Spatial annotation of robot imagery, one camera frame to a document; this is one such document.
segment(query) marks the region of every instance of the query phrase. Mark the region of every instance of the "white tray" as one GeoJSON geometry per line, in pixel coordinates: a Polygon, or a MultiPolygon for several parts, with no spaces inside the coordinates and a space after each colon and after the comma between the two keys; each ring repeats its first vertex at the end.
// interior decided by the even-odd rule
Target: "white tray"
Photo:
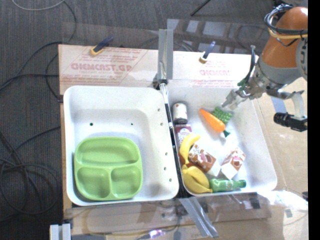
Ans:
{"type": "Polygon", "coordinates": [[[233,116],[226,125],[226,130],[230,132],[227,138],[223,133],[212,129],[199,112],[200,108],[213,111],[215,107],[221,107],[230,90],[228,88],[191,88],[168,85],[167,96],[170,108],[177,102],[186,104],[188,124],[191,125],[194,133],[200,135],[197,141],[200,147],[214,155],[220,164],[235,147],[241,148],[246,154],[246,159],[238,174],[233,178],[233,180],[246,180],[245,188],[212,194],[191,193],[197,197],[271,191],[277,186],[277,174],[252,101],[242,102],[233,111],[233,116]]]}
{"type": "Polygon", "coordinates": [[[148,87],[73,86],[63,95],[66,191],[79,206],[168,200],[179,190],[168,119],[161,93],[148,87]],[[93,136],[122,136],[139,147],[143,182],[131,199],[90,201],[75,185],[73,157],[78,143],[93,136]]]}

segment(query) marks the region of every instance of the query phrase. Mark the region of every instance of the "yellow banana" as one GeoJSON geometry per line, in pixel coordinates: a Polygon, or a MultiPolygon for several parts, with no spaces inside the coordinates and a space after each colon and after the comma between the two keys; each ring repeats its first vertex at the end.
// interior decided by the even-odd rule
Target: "yellow banana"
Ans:
{"type": "Polygon", "coordinates": [[[184,182],[184,185],[193,193],[195,194],[202,194],[202,193],[212,193],[211,188],[206,188],[202,185],[200,185],[194,177],[192,177],[190,174],[186,173],[186,170],[182,171],[182,179],[184,182]]]}
{"type": "Polygon", "coordinates": [[[191,166],[185,169],[185,173],[192,176],[196,182],[204,186],[206,189],[210,188],[209,180],[205,173],[201,171],[198,167],[191,166]]]}
{"type": "Polygon", "coordinates": [[[200,135],[196,133],[189,133],[181,142],[179,153],[184,158],[184,163],[187,165],[189,164],[188,155],[191,146],[200,139],[200,135]]]}

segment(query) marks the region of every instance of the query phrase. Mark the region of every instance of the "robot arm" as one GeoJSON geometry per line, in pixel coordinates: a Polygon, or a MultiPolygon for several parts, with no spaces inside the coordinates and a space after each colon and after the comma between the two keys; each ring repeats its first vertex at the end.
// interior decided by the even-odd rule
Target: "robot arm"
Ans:
{"type": "Polygon", "coordinates": [[[276,113],[274,122],[296,131],[308,129],[304,115],[303,91],[288,93],[281,89],[296,79],[308,81],[308,9],[281,4],[264,19],[270,37],[258,58],[251,47],[251,65],[247,76],[232,90],[222,107],[234,110],[247,99],[258,99],[263,93],[281,100],[292,99],[295,115],[276,113]],[[275,26],[275,15],[284,13],[275,26]]]}

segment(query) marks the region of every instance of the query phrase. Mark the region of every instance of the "white cable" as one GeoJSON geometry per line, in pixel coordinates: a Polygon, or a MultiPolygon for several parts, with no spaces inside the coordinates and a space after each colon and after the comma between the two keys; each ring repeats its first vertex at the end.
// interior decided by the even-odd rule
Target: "white cable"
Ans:
{"type": "Polygon", "coordinates": [[[25,8],[23,6],[20,6],[19,4],[17,4],[15,2],[15,0],[12,0],[12,2],[17,6],[19,7],[20,9],[23,9],[23,10],[26,10],[26,11],[44,11],[44,10],[49,10],[49,9],[52,9],[54,7],[57,7],[58,5],[62,4],[65,0],[61,0],[60,2],[58,2],[57,4],[54,4],[52,6],[49,6],[49,7],[45,7],[45,8],[39,8],[39,9],[33,9],[33,8],[25,8]]]}

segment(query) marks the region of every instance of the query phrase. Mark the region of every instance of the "gray floor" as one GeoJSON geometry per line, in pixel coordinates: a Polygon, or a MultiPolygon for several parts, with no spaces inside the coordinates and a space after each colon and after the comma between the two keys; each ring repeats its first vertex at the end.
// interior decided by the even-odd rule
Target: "gray floor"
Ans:
{"type": "MultiPolygon", "coordinates": [[[[86,26],[125,29],[134,35],[129,30],[156,32],[179,21],[188,22],[189,28],[206,22],[204,30],[213,36],[225,24],[263,28],[264,17],[274,5],[272,0],[211,0],[191,16],[205,0],[66,0],[67,5],[40,11],[21,9],[12,0],[0,1],[0,239],[6,240],[48,239],[49,225],[62,223],[57,43],[94,44],[99,37],[94,32],[84,35],[86,26]],[[53,76],[25,75],[7,81],[16,75],[45,73],[53,76]]],[[[27,8],[60,2],[15,1],[27,8]]],[[[308,7],[308,0],[301,6],[308,7]]],[[[247,28],[244,35],[251,33],[247,28]]],[[[139,47],[142,39],[122,38],[127,47],[157,48],[150,43],[139,47]]],[[[239,46],[225,49],[226,41],[215,52],[246,52],[239,46]]],[[[195,51],[205,47],[190,42],[197,44],[195,51]]],[[[259,47],[264,44],[258,39],[252,42],[259,47]]],[[[122,43],[115,40],[112,45],[122,43]]]]}

